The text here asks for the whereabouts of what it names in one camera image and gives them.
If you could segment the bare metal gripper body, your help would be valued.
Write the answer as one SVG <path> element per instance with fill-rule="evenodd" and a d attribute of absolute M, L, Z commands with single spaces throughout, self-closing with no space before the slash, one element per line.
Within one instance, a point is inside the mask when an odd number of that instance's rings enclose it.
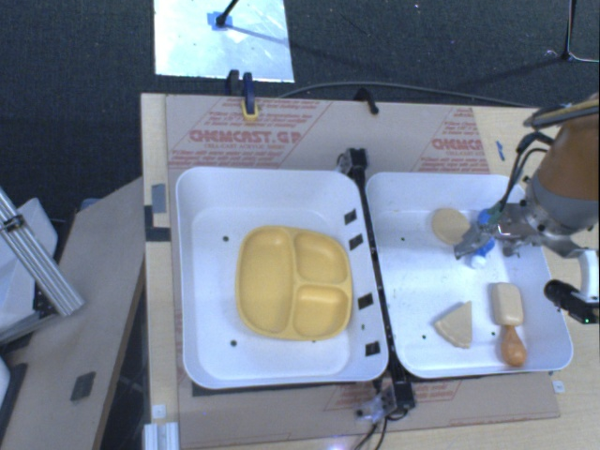
<path fill-rule="evenodd" d="M 534 201 L 521 201 L 505 206 L 494 237 L 502 246 L 504 239 L 518 238 L 521 247 L 546 247 L 560 257 L 576 258 L 585 247 L 576 244 L 572 236 L 592 226 L 592 218 L 562 221 Z"/>

